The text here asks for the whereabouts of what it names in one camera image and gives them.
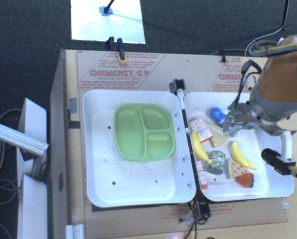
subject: metal bar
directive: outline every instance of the metal bar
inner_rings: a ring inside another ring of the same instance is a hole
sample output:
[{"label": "metal bar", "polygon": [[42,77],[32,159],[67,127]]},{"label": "metal bar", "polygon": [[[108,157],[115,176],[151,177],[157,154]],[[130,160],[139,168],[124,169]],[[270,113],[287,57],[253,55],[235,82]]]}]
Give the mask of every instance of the metal bar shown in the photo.
[{"label": "metal bar", "polygon": [[188,149],[189,149],[190,159],[192,162],[192,168],[193,168],[194,179],[195,179],[195,184],[196,184],[196,198],[198,201],[199,210],[200,210],[200,214],[201,214],[199,221],[204,221],[204,220],[207,220],[211,216],[211,214],[210,214],[208,202],[207,202],[206,198],[204,197],[204,194],[200,188],[200,183],[199,183],[199,179],[198,179],[194,151],[193,151],[193,146],[192,146],[192,142],[191,142],[191,138],[190,138],[190,134],[189,134],[189,127],[188,127],[188,121],[187,121],[185,104],[184,104],[184,90],[183,89],[176,90],[176,95],[181,103],[182,115],[183,115],[187,143],[188,143]]},{"label": "metal bar", "polygon": [[0,124],[0,140],[42,157],[49,144]]}]

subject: black carpet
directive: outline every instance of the black carpet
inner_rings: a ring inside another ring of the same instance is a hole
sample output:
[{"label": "black carpet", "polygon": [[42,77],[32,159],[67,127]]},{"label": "black carpet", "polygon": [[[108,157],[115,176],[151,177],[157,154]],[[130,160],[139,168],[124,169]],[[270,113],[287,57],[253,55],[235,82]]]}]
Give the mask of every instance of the black carpet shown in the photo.
[{"label": "black carpet", "polygon": [[[146,44],[126,44],[127,51],[211,54],[245,49],[281,26],[285,5],[285,0],[140,1]],[[0,115],[21,109],[25,97],[49,110],[60,49],[105,50],[103,42],[71,39],[70,10],[70,0],[0,0]],[[297,0],[290,0],[285,29],[269,39],[292,34],[297,34]],[[17,118],[10,114],[3,123],[16,128]],[[14,149],[6,152],[0,175],[15,178]],[[8,196],[0,191],[1,199]],[[0,206],[0,222],[16,238],[16,198]]]}]

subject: toy banana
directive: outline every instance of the toy banana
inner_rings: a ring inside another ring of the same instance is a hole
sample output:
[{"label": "toy banana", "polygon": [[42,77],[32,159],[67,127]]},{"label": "toy banana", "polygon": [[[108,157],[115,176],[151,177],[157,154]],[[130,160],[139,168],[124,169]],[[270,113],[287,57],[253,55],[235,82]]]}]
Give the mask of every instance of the toy banana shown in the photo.
[{"label": "toy banana", "polygon": [[192,140],[193,150],[197,159],[202,161],[208,161],[208,163],[211,164],[212,161],[208,158],[207,153],[205,152],[202,145],[200,144],[199,136],[197,132],[193,130],[192,133],[190,134],[190,137]]},{"label": "toy banana", "polygon": [[232,158],[245,168],[251,168],[257,170],[257,167],[253,166],[240,152],[237,141],[233,141],[230,147]]}]

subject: black clamp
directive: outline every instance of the black clamp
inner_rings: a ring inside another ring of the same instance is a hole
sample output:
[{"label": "black clamp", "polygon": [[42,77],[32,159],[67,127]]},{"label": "black clamp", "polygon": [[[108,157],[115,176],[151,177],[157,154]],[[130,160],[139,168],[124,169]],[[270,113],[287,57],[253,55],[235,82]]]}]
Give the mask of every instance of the black clamp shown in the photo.
[{"label": "black clamp", "polygon": [[175,79],[169,84],[169,91],[177,95],[177,90],[185,90],[184,80]]},{"label": "black clamp", "polygon": [[114,37],[110,37],[109,40],[105,43],[105,48],[108,51],[117,50],[118,51],[118,60],[120,64],[125,64],[127,62],[127,57],[125,55],[124,50],[124,43],[122,41],[122,38],[118,38],[117,40],[117,48],[115,46]]},{"label": "black clamp", "polygon": [[221,49],[220,51],[219,51],[219,55],[221,55],[222,56],[222,59],[221,59],[221,63],[226,63],[226,50],[225,49]]},{"label": "black clamp", "polygon": [[292,172],[289,170],[289,166],[296,166],[296,162],[283,162],[278,157],[281,155],[269,148],[266,148],[262,151],[262,159],[266,161],[267,164],[271,165],[277,172],[281,175],[290,175]]}]

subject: toy food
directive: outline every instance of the toy food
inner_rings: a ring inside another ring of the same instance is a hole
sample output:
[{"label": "toy food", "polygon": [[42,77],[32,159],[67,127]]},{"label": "toy food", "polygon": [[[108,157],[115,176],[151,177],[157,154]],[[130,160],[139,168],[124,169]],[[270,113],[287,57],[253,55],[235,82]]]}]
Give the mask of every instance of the toy food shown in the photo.
[{"label": "toy food", "polygon": [[254,186],[254,175],[252,173],[245,173],[236,177],[236,181],[245,188],[252,188]]},{"label": "toy food", "polygon": [[189,127],[196,131],[200,142],[204,142],[213,137],[208,125],[206,124],[203,117],[199,117],[189,123]]},{"label": "toy food", "polygon": [[245,173],[249,173],[249,170],[247,168],[241,166],[232,158],[228,159],[228,162],[227,162],[228,179],[238,177]]},{"label": "toy food", "polygon": [[193,150],[196,158],[202,161],[208,161],[208,163],[210,164],[212,161],[208,158],[207,153],[200,144],[199,136],[195,130],[192,131],[190,137],[192,140]]},{"label": "toy food", "polygon": [[213,134],[213,137],[210,139],[210,142],[214,148],[222,145],[227,139],[228,136],[224,135],[223,129],[213,123],[206,121],[206,124],[209,127],[209,130]]},{"label": "toy food", "polygon": [[254,170],[257,170],[257,167],[253,166],[243,155],[242,153],[240,152],[240,149],[239,149],[239,146],[238,146],[238,143],[236,141],[233,141],[232,142],[232,145],[230,147],[230,150],[231,150],[231,154],[232,154],[232,157],[233,159],[239,163],[240,165],[242,165],[243,167],[246,167],[246,168],[251,168],[251,169],[254,169]]},{"label": "toy food", "polygon": [[208,165],[207,172],[213,174],[222,174],[224,169],[225,153],[221,151],[212,151],[209,154],[211,163]]}]

